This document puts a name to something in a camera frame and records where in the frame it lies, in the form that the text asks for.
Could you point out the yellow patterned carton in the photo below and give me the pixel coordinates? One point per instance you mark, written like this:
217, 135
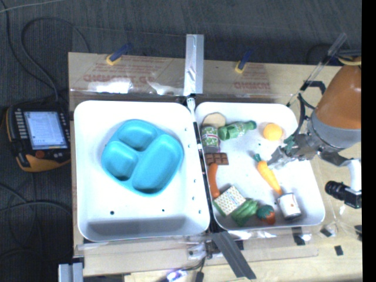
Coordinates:
229, 201

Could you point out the orange carrot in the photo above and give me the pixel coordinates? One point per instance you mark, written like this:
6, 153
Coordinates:
268, 175

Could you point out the white can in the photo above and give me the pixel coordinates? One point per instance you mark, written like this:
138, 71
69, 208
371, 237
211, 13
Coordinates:
289, 206

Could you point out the green leafy vegetable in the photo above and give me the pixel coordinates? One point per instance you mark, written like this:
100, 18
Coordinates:
244, 211

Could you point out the blue divided plate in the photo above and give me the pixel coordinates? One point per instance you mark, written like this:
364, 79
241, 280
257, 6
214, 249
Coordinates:
147, 160

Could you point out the orange sausage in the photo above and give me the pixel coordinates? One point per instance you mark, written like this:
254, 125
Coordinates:
213, 178

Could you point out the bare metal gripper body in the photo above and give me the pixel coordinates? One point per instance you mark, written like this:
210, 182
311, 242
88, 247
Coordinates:
302, 148

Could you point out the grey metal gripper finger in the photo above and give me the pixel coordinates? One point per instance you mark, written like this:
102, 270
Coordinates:
277, 152
276, 163

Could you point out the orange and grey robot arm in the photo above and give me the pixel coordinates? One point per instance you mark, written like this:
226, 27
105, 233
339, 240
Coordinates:
337, 98

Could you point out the brown cardboard board red print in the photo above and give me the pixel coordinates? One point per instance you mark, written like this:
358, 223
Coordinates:
223, 72

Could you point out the brown chocolate bar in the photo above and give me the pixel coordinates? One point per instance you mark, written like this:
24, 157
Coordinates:
216, 159

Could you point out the orange ball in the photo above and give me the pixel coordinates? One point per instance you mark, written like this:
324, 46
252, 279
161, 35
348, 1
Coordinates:
273, 132

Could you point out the white plastic tray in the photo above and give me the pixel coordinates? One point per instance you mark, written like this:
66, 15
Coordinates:
141, 216
249, 175

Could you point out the black cylinder on white bracket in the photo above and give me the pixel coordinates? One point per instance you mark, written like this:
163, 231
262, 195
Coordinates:
343, 193

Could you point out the red strawberry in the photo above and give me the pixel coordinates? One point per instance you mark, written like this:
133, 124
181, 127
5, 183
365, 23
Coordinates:
266, 214

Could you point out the green label can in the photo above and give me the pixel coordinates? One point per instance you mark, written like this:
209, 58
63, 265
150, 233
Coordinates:
209, 138

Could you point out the tan bread slice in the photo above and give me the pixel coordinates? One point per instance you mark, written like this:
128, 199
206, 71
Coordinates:
214, 118

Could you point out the green bottle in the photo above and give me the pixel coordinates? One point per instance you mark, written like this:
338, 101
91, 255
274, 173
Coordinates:
235, 130

